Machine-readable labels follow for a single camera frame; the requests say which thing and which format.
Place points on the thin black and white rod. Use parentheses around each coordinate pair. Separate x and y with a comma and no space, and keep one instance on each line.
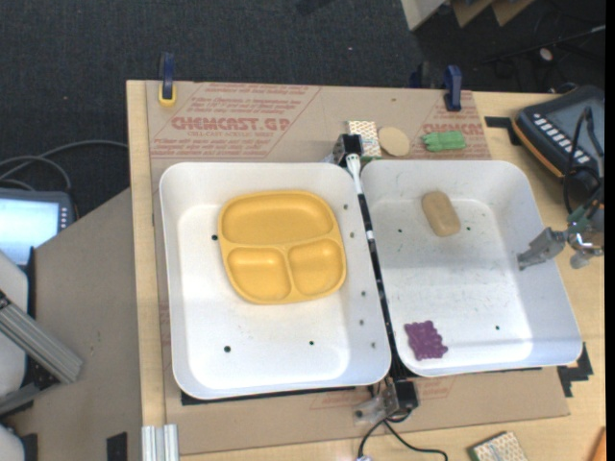
(369,224)

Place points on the purple grapes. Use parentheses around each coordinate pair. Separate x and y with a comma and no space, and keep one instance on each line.
(425,340)

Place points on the brown cardboard board red print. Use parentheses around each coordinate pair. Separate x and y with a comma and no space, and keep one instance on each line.
(298,420)

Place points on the patterned packet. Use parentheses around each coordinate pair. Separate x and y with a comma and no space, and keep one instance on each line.
(497,448)
(369,135)

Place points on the round tan biscuit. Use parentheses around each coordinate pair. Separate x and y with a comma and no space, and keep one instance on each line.
(394,141)

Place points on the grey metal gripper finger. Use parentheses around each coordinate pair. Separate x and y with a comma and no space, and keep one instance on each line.
(540,247)

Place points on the tan bread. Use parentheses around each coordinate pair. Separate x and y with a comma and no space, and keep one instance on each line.
(441,214)

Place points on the yellow divided plate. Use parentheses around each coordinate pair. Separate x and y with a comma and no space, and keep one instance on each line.
(281,245)

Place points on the white plastic tray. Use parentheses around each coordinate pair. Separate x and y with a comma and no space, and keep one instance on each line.
(269,344)
(461,296)

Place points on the green asparagus bundle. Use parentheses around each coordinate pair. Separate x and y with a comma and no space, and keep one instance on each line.
(443,141)

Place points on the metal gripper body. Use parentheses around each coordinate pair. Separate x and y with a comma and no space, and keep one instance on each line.
(588,233)

